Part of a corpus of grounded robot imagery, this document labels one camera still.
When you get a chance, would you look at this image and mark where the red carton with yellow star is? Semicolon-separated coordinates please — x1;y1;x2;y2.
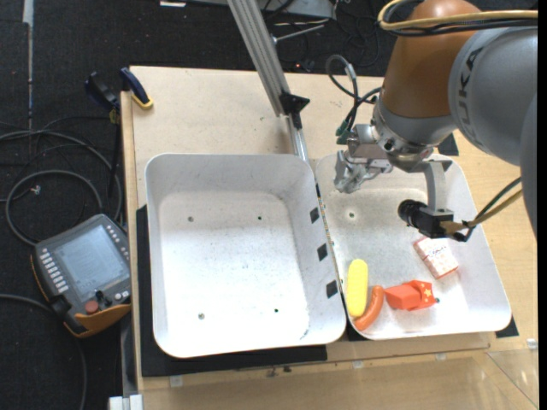
383;278;438;313

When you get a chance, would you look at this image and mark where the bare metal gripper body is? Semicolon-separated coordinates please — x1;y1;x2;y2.
345;121;433;174

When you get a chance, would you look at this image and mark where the black cylinder on white bracket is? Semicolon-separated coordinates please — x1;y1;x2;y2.
397;154;456;240

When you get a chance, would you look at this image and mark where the orange sausage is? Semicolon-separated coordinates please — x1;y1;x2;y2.
354;284;385;332

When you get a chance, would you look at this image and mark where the yellow banana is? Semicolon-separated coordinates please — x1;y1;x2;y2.
345;258;369;319

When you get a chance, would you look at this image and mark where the pale wood board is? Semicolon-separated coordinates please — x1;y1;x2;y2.
121;65;538;395

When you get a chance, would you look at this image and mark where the white plastic tray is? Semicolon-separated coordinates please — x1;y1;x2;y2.
315;152;513;342
144;152;348;360

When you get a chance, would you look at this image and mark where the pink and white carton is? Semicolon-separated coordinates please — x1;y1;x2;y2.
412;236;461;280

